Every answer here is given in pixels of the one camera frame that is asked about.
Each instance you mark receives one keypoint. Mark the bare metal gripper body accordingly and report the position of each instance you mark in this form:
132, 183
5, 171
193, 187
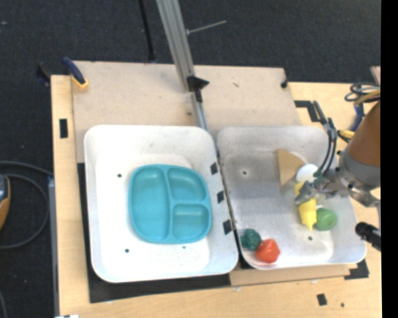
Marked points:
338, 185

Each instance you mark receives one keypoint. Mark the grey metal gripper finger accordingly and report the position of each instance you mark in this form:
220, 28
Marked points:
319, 196
304, 194

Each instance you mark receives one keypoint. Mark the yellow bottle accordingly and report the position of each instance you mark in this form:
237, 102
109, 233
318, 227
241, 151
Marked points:
307, 212

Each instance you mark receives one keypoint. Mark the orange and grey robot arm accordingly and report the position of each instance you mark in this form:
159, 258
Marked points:
366, 137

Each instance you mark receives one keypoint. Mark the white egg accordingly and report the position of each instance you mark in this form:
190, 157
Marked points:
306, 172

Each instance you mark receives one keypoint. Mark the green apple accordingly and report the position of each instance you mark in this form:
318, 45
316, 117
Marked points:
325, 219

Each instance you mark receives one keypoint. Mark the tan pizza slice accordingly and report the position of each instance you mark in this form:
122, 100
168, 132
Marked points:
288, 166

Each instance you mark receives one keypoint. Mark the white plastic tray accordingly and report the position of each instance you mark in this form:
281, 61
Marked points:
262, 197
112, 194

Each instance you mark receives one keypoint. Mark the dark green broccoli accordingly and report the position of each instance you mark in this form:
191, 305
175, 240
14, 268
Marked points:
251, 239

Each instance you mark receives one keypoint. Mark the blue divided plate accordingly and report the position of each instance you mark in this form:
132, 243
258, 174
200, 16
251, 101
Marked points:
152, 204

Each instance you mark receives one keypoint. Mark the black block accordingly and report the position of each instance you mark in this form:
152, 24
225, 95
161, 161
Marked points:
196, 83

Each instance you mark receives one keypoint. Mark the pale brown flat board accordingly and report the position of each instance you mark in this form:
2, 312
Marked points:
136, 94

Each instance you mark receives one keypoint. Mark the black cylinder on white bracket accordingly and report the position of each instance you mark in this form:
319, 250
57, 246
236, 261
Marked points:
368, 232

